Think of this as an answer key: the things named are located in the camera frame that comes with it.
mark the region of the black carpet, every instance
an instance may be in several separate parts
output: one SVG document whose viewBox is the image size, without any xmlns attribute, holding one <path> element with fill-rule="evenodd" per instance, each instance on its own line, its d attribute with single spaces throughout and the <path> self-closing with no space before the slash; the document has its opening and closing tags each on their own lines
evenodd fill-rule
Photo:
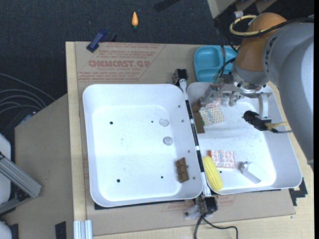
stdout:
<svg viewBox="0 0 319 239">
<path fill-rule="evenodd" d="M 132 30 L 133 11 L 139 17 Z M 230 21 L 227 12 L 213 20 L 207 0 L 0 0 L 0 73 L 23 80 L 51 95 L 66 93 L 66 41 L 91 41 L 100 28 L 116 33 L 117 42 L 228 44 L 225 35 Z M 250 7 L 247 11 L 255 12 Z M 268 11 L 287 18 L 314 13 L 314 0 L 279 0 Z M 240 40 L 230 37 L 234 44 Z M 0 132 L 21 117 L 15 103 L 37 106 L 26 95 L 3 90 L 21 89 L 39 95 L 46 105 L 52 99 L 23 84 L 0 76 Z"/>
</svg>

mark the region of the white tray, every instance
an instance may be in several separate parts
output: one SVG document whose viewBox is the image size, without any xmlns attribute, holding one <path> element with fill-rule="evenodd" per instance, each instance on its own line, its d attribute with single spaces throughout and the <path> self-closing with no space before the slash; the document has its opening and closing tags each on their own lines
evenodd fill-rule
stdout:
<svg viewBox="0 0 319 239">
<path fill-rule="evenodd" d="M 98 205 L 175 201 L 201 193 L 194 138 L 178 87 L 95 84 L 85 89 L 83 104 L 90 191 Z M 165 137 L 172 142 L 165 144 Z M 180 183 L 175 162 L 183 157 L 189 180 Z"/>
<path fill-rule="evenodd" d="M 204 96 L 210 84 L 195 82 L 188 86 L 191 105 Z M 270 93 L 268 115 L 272 122 L 282 122 L 271 88 L 266 86 L 260 92 Z M 259 131 L 245 122 L 242 116 L 246 111 L 259 113 L 257 98 L 244 97 L 232 107 L 228 101 L 229 99 L 224 99 L 220 106 L 225 120 L 205 126 L 205 133 L 198 134 L 202 156 L 206 155 L 208 150 L 233 151 L 235 155 L 235 168 L 218 169 L 223 188 L 216 192 L 224 195 L 297 187 L 301 183 L 302 174 L 288 134 Z M 278 127 L 278 130 L 285 130 L 285 127 Z M 245 177 L 240 170 L 243 162 L 253 162 L 261 168 L 265 172 L 265 179 L 254 183 Z"/>
</svg>

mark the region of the blue object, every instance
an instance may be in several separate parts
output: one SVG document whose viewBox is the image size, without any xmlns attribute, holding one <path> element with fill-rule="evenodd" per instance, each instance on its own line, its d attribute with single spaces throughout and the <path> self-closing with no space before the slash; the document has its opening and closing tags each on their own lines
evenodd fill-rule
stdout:
<svg viewBox="0 0 319 239">
<path fill-rule="evenodd" d="M 86 48 L 89 51 L 94 52 L 99 47 L 98 43 L 105 40 L 107 33 L 108 32 L 105 29 L 100 29 L 94 37 L 93 41 Z"/>
<path fill-rule="evenodd" d="M 224 46 L 226 61 L 237 56 L 237 52 L 229 46 Z M 223 56 L 220 45 L 202 46 L 195 51 L 195 76 L 199 82 L 212 82 L 214 75 L 223 66 Z M 231 71 L 232 63 L 225 66 L 224 74 Z"/>
</svg>

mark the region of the yellow corn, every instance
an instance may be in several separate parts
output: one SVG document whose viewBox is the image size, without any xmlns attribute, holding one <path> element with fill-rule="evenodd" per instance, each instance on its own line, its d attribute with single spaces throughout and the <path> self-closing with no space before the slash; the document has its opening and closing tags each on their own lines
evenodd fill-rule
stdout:
<svg viewBox="0 0 319 239">
<path fill-rule="evenodd" d="M 216 165 L 210 156 L 203 157 L 203 164 L 208 184 L 212 190 L 218 191 L 223 188 L 223 182 L 216 168 Z"/>
</svg>

